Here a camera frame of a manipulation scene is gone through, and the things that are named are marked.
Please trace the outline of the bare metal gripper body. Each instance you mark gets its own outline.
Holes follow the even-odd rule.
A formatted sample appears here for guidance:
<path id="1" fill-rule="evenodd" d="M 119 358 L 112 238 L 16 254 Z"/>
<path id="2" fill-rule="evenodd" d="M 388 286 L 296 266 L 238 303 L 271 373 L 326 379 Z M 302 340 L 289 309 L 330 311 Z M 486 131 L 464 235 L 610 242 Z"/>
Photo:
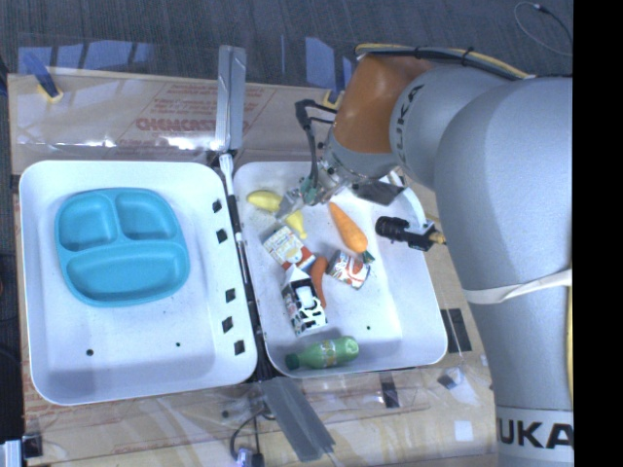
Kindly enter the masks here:
<path id="1" fill-rule="evenodd" d="M 308 176 L 300 182 L 299 192 L 304 205 L 314 206 L 329 201 L 353 184 L 351 174 L 341 166 L 332 166 L 320 159 L 311 166 Z"/>

